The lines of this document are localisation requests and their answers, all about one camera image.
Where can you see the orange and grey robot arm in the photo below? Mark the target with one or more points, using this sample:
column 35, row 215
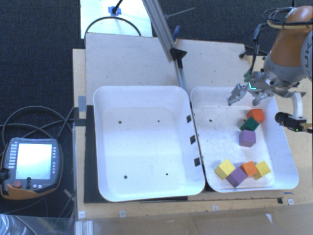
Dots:
column 287, row 45

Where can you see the thin black rod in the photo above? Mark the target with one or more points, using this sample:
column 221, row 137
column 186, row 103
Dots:
column 197, row 141

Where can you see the white plastic tray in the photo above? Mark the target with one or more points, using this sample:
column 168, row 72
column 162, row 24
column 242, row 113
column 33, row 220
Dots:
column 220, row 141
column 146, row 143

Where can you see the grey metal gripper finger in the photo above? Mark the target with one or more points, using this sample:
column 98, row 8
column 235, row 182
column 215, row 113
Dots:
column 259, row 98
column 236, row 93

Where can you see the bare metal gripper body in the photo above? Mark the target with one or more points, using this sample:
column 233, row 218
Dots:
column 260, row 82

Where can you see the orange cube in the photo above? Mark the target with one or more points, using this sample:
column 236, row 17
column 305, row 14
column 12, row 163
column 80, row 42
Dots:
column 249, row 168
column 256, row 115

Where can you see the purple cube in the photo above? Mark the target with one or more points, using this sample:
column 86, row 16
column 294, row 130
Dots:
column 247, row 138
column 236, row 177

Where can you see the green cube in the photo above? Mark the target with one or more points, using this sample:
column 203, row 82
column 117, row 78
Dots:
column 250, row 125

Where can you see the black cylinder on white bracket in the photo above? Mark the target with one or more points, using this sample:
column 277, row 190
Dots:
column 288, row 121

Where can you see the yellow cube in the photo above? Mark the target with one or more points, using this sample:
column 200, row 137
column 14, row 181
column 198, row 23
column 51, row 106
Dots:
column 262, row 169
column 224, row 169

